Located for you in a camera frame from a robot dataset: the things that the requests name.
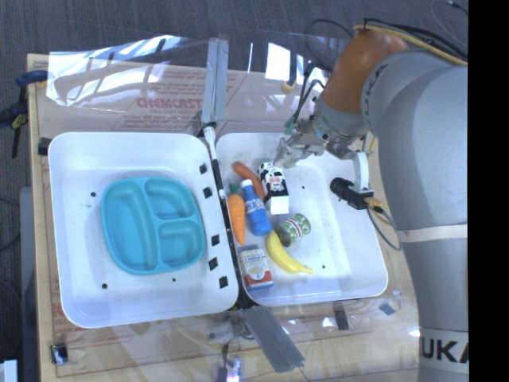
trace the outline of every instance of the yellow banana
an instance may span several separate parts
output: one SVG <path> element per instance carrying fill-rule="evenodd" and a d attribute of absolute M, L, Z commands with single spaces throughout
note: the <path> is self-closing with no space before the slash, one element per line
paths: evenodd
<path fill-rule="evenodd" d="M 274 230 L 270 231 L 267 236 L 267 251 L 274 262 L 284 271 L 288 271 L 289 273 L 299 273 L 301 271 L 305 271 L 306 273 L 313 272 L 313 269 L 304 266 L 286 253 L 285 247 L 282 245 L 278 234 Z"/>

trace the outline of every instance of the blue plate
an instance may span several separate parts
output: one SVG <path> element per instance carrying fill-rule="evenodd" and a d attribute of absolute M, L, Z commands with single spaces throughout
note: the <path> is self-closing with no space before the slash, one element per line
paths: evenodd
<path fill-rule="evenodd" d="M 101 199 L 101 219 L 115 263 L 136 275 L 176 271 L 205 250 L 205 230 L 194 196 L 164 177 L 124 178 Z"/>

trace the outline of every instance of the orange carrot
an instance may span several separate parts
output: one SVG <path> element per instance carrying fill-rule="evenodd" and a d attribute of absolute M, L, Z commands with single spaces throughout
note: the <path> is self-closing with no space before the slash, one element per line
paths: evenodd
<path fill-rule="evenodd" d="M 246 235 L 246 206 L 244 199 L 237 194 L 236 187 L 230 185 L 231 195 L 227 199 L 228 212 L 230 213 L 233 234 L 241 245 L 244 244 Z"/>
<path fill-rule="evenodd" d="M 253 189 L 256 194 L 263 200 L 265 200 L 265 192 L 263 191 L 263 186 L 258 177 L 256 177 L 255 173 L 253 173 L 249 167 L 246 167 L 241 162 L 233 163 L 233 170 L 244 180 L 253 181 Z"/>

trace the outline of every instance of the soda can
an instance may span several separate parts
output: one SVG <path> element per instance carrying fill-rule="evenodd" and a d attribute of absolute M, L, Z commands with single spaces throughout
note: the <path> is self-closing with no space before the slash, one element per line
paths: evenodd
<path fill-rule="evenodd" d="M 311 224 L 301 213 L 296 213 L 291 218 L 285 220 L 276 228 L 276 233 L 283 246 L 290 246 L 292 242 L 299 240 L 311 231 Z"/>

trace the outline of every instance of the can lid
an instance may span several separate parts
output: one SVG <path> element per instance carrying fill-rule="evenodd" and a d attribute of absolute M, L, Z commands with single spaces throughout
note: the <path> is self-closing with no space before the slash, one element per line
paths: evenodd
<path fill-rule="evenodd" d="M 253 185 L 253 181 L 251 181 L 250 179 L 246 179 L 246 180 L 242 180 L 240 182 L 240 186 L 242 188 L 244 188 L 246 185 Z"/>

